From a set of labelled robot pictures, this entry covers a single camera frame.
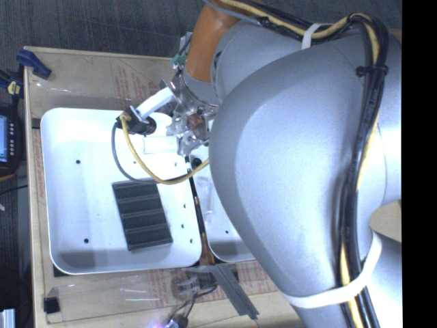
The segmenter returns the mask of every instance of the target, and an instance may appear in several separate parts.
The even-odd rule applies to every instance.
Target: screen
[[[8,119],[0,115],[0,162],[8,161]]]

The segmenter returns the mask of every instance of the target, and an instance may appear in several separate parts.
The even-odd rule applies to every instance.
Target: blue clamp
[[[16,60],[23,66],[33,68],[33,74],[37,77],[48,79],[52,71],[48,69],[35,54],[29,50],[20,50],[16,56]]]
[[[48,69],[35,54],[28,50],[20,50],[16,56],[19,63],[18,72],[0,70],[0,87],[4,87],[9,95],[24,98],[23,70],[24,66],[32,67],[33,74],[47,79],[52,71]]]

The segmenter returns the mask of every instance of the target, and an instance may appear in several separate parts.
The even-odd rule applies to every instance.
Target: white strap
[[[302,39],[302,50],[311,47],[311,39],[313,37],[313,34],[322,25],[330,25],[330,23],[314,23],[312,26],[310,26],[310,28],[307,29]]]
[[[310,295],[308,297],[293,297],[291,295],[282,295],[293,306],[298,308],[313,309],[323,306],[345,303],[355,297],[369,283],[371,274],[375,269],[376,263],[380,258],[382,251],[382,242],[380,237],[374,232],[369,253],[367,254],[363,270],[360,275],[349,284],[340,288],[334,288],[321,292],[319,294]]]
[[[156,92],[155,95],[150,96],[147,100],[141,103],[136,108],[137,113],[139,113],[143,119],[146,119],[150,114],[155,112],[155,110],[170,102],[172,98],[173,92],[169,87],[164,87],[162,90]]]

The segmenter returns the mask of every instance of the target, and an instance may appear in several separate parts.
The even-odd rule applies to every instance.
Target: gray floor
[[[263,1],[309,21],[335,22],[366,12],[389,28],[402,28],[402,0]],[[15,70],[15,55],[24,45],[171,57],[201,8],[200,0],[0,0],[0,69]],[[1,90],[0,106],[9,104]],[[18,177],[0,182],[0,191],[24,184],[25,161]],[[27,190],[2,195],[0,203],[6,208],[0,212],[0,270],[29,281]],[[27,305],[24,294],[19,300],[19,286],[8,290],[12,307]]]

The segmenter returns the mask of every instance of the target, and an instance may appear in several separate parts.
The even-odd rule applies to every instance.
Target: gray robot arm
[[[364,60],[362,37],[353,31],[302,50],[301,43],[242,20],[221,36],[210,82],[188,67],[175,79],[180,111],[214,119],[197,144],[209,141],[214,186],[229,218],[288,296],[339,286],[341,188],[363,110],[365,84],[356,69]],[[395,38],[386,65],[357,202],[362,261],[373,238],[372,212],[401,198],[401,49]],[[366,287],[379,325],[401,327],[401,245],[380,238],[382,253]],[[350,324],[339,304],[295,309],[308,327]]]

